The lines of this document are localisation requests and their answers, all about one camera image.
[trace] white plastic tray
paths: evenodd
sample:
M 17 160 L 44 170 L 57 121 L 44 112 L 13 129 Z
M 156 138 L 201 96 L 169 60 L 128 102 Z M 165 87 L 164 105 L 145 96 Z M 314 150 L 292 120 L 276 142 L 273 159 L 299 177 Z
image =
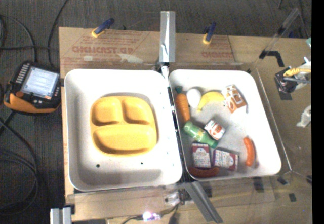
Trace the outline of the white plastic tray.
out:
M 177 95 L 175 91 L 176 86 L 182 86 L 184 92 L 190 88 L 197 87 L 203 94 L 211 90 L 222 91 L 228 85 L 234 84 L 247 102 L 247 113 L 242 117 L 231 114 L 223 102 L 207 104 L 200 113 L 196 109 L 190 108 L 191 120 L 201 128 L 210 119 L 214 119 L 226 129 L 217 149 L 224 148 L 239 154 L 237 171 L 233 172 L 222 169 L 216 177 L 197 178 L 192 176 L 194 179 L 201 181 L 221 180 L 274 175 L 279 172 L 281 168 L 279 153 L 256 83 L 250 74 L 237 70 L 179 69 L 170 73 L 169 81 L 172 87 L 173 98 Z M 183 127 L 183 123 L 180 120 L 178 124 L 180 128 Z M 194 140 L 183 133 L 181 135 L 181 132 L 180 136 L 185 165 L 188 170 L 188 167 L 193 165 L 191 144 Z M 252 167 L 245 165 L 247 153 L 242 140 L 245 136 L 249 136 L 253 140 L 256 148 L 256 163 Z
M 99 98 L 133 95 L 150 104 L 157 144 L 146 154 L 115 157 L 99 152 L 90 133 L 90 109 Z M 65 78 L 68 167 L 72 185 L 97 191 L 176 183 L 182 166 L 167 84 L 149 70 L 75 69 Z

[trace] yellow banana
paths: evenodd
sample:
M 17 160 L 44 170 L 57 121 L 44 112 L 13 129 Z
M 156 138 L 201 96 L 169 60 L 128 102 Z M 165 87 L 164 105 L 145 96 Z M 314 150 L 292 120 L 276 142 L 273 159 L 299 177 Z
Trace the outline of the yellow banana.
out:
M 220 92 L 216 92 L 216 91 L 207 92 L 201 97 L 197 110 L 201 111 L 201 109 L 209 102 L 217 102 L 223 100 L 225 100 L 225 98 L 223 94 L 221 94 Z

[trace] green bottle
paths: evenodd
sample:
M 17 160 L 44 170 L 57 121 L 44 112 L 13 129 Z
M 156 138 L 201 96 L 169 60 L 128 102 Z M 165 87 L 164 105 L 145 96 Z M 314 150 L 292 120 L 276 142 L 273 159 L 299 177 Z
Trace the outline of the green bottle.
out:
M 192 138 L 194 138 L 196 141 L 200 143 L 205 143 L 211 148 L 216 148 L 218 145 L 218 141 L 210 138 L 209 134 L 205 130 L 203 130 L 200 127 L 197 127 L 191 121 L 186 122 L 186 124 L 183 126 L 183 131 Z

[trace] yellow divided plate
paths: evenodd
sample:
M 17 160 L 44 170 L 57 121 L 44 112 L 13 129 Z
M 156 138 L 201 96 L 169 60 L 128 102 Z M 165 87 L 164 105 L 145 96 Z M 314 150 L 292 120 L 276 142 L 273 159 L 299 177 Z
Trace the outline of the yellow divided plate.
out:
M 157 141 L 150 105 L 132 96 L 103 97 L 90 111 L 95 146 L 113 156 L 134 156 L 150 151 Z

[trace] blue clamp handle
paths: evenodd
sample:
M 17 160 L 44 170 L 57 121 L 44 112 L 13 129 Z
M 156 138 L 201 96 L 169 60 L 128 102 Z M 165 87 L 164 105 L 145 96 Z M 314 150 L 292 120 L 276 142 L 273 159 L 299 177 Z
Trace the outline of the blue clamp handle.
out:
M 204 29 L 204 34 L 205 34 L 205 36 L 204 36 L 204 40 L 203 40 L 203 42 L 204 42 L 205 44 L 209 44 L 209 43 L 211 42 L 212 37 L 213 37 L 213 34 L 214 34 L 214 31 L 215 31 L 215 28 L 216 28 L 216 22 L 213 21 L 213 23 L 212 23 L 211 26 L 206 27 L 206 28 Z
M 115 22 L 115 20 L 113 18 L 110 18 L 110 19 L 106 20 L 99 27 L 97 27 L 94 30 L 92 30 L 92 36 L 94 36 L 95 38 L 97 38 L 99 35 L 101 35 L 105 31 L 105 29 L 109 29 L 110 26 L 114 22 Z

